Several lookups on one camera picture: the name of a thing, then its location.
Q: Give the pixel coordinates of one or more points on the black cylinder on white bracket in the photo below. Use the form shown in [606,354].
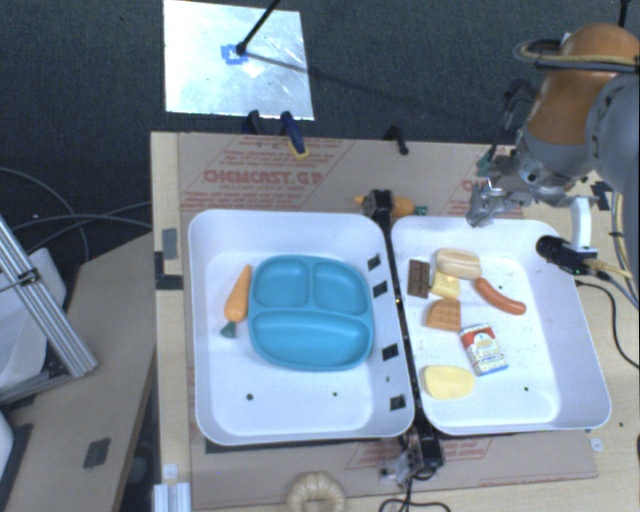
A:
[562,250]

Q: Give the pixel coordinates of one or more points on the beige bread bun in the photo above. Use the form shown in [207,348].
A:
[457,262]

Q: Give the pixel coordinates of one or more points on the beige doughnut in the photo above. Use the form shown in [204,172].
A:
[315,492]

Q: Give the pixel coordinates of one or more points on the blue divided plate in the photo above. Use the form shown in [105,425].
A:
[310,315]

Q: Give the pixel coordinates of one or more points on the brown cardboard board red print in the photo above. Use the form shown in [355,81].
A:
[300,180]

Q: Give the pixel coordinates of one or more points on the orange sausage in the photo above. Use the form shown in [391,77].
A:
[500,296]

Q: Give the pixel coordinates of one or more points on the yellow cheese wedge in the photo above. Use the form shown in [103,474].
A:
[445,286]

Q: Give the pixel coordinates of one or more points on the white plastic tray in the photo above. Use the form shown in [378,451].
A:
[545,360]
[300,400]

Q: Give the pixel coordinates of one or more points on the orange waffle biscuit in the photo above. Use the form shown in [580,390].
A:
[444,315]

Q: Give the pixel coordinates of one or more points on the pale yellow oval chip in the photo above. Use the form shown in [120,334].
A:
[447,382]

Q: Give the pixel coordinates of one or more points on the brown chocolate bar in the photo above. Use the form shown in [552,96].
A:
[418,279]

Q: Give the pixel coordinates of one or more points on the red and white can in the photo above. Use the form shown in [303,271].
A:
[484,350]

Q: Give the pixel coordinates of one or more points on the thin black and white rod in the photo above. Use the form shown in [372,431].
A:
[400,305]

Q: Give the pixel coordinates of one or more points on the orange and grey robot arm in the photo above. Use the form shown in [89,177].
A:
[565,110]

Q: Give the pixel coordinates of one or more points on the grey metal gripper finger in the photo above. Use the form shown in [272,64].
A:
[476,211]
[492,212]

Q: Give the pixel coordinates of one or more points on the orange carrot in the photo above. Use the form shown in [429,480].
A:
[403,205]
[238,297]

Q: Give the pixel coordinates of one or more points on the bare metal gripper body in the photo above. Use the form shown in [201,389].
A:
[510,186]

